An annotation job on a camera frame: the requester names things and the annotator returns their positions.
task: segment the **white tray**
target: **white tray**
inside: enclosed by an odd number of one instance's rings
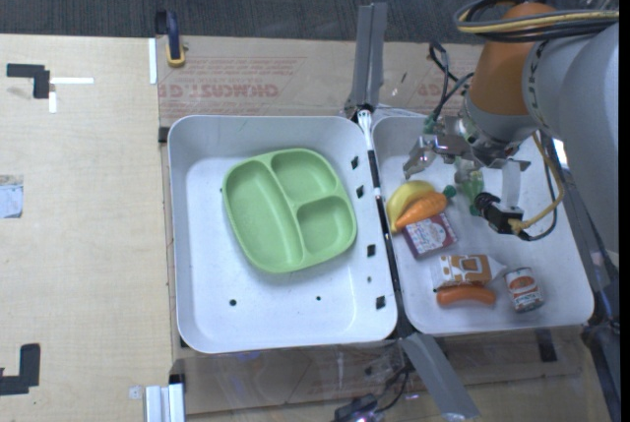
[[[352,202],[357,234],[345,253],[321,265],[266,273],[241,252],[221,181],[242,159],[288,148],[329,160]],[[168,157],[177,324],[188,345],[223,353],[363,343],[391,334],[398,313],[357,125],[341,117],[188,116],[170,129]],[[377,305],[381,297],[385,306]]]
[[[423,122],[423,116],[396,116],[383,118],[374,125],[374,149],[380,168],[381,189],[386,199],[405,182],[403,164],[421,133]],[[515,158],[532,162],[521,174],[519,207],[525,211],[527,219],[548,206],[551,198],[542,158],[532,139],[522,144]],[[502,172],[487,168],[482,172],[485,191],[501,197]],[[429,168],[413,175],[412,179],[427,180],[441,190],[447,184],[454,184],[454,173],[455,166],[445,164],[438,156]],[[463,194],[451,199],[446,214],[459,240],[426,259],[414,258],[403,236],[393,236],[406,313],[419,331],[448,335],[572,326],[584,323],[591,316],[593,293],[562,206],[558,208],[554,231],[534,242],[492,231],[484,219],[470,214],[469,202]],[[550,216],[528,231],[536,234],[537,228],[542,231],[549,222]],[[430,264],[435,261],[432,257],[441,254],[486,254],[511,269],[531,267],[545,303],[536,310],[517,314],[503,277],[498,277],[488,285],[497,295],[493,307],[480,303],[440,307],[432,291]]]

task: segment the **toy carrot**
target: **toy carrot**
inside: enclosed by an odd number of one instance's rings
[[[394,223],[394,233],[400,231],[408,224],[419,222],[443,211],[448,199],[455,196],[456,191],[453,186],[447,186],[442,193],[431,191],[413,202],[408,209],[403,212]]]

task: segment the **yellow cable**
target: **yellow cable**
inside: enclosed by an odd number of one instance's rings
[[[543,25],[543,24],[557,24],[562,22],[573,22],[580,20],[590,20],[590,19],[611,19],[615,20],[619,18],[618,11],[591,11],[588,13],[569,13],[567,15],[553,15],[551,13],[547,13],[547,16],[537,16],[535,18],[527,18],[519,21],[510,21],[506,20],[502,23],[486,25],[483,27],[473,26],[469,27],[466,25],[458,25],[458,30],[462,32],[469,33],[481,33],[481,32],[489,32],[489,31],[501,31],[501,30],[522,30],[529,28],[531,26]]]
[[[556,170],[555,165],[549,159],[549,156],[547,156],[546,153],[544,152],[544,149],[542,148],[542,144],[540,143],[540,140],[538,139],[538,136],[536,135],[536,133],[533,133],[532,137],[534,138],[535,145],[538,148],[538,151],[540,152],[542,159],[547,164],[547,166],[551,170],[551,173],[553,174],[553,178],[555,179],[555,184],[558,188],[558,196],[541,213],[538,213],[537,215],[535,215],[531,219],[528,219],[527,221],[520,221],[518,219],[508,219],[508,223],[510,224],[510,226],[512,226],[512,231],[514,232],[515,235],[518,235],[522,230],[529,228],[534,223],[540,221],[547,214],[549,214],[550,212],[553,212],[553,210],[560,205],[560,203],[562,202],[562,199],[564,198],[564,187],[562,186],[562,181],[560,180],[560,176],[558,175],[558,171]]]

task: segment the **carrot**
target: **carrot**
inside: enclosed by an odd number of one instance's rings
[[[394,222],[394,233],[400,231],[408,224],[428,219],[433,215],[443,211],[448,199],[455,195],[455,188],[447,186],[442,193],[430,191],[423,197],[413,202],[396,221]]]
[[[457,301],[474,300],[486,305],[493,305],[496,294],[482,285],[456,285],[445,287],[437,291],[437,302],[440,305],[450,305]]]

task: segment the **food can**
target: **food can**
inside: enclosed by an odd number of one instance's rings
[[[542,293],[534,277],[534,272],[529,267],[521,267],[508,271],[503,275],[508,291],[512,296],[514,310],[521,314],[541,307],[544,303]]]

